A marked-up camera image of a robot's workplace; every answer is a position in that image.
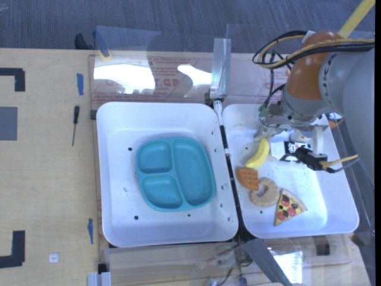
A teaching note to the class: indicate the blue divided plate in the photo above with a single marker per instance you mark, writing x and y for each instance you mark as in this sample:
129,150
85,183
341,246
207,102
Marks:
190,174

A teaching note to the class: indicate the orange waffle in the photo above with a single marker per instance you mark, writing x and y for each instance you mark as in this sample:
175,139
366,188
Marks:
248,179

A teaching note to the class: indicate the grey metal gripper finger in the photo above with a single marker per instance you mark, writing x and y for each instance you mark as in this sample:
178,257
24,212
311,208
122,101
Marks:
259,132
271,132

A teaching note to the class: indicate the yellow banana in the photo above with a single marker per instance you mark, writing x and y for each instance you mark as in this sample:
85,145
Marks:
259,156

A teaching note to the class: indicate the black screwdriver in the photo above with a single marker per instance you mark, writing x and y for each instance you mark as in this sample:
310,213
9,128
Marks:
75,121

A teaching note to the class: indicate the white carton with black print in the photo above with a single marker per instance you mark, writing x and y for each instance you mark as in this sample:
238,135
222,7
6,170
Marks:
278,150

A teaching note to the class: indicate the white plastic tray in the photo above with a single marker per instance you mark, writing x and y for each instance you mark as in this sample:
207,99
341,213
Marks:
119,174
312,195

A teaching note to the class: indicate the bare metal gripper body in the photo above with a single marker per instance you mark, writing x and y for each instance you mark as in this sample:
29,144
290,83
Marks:
275,116

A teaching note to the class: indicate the pizza slice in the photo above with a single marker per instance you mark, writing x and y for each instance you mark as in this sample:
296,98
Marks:
287,208

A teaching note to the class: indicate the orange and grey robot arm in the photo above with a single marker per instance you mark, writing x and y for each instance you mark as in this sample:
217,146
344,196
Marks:
342,79

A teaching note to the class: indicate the beige doughnut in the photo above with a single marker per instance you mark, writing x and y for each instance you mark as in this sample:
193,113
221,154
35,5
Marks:
269,197

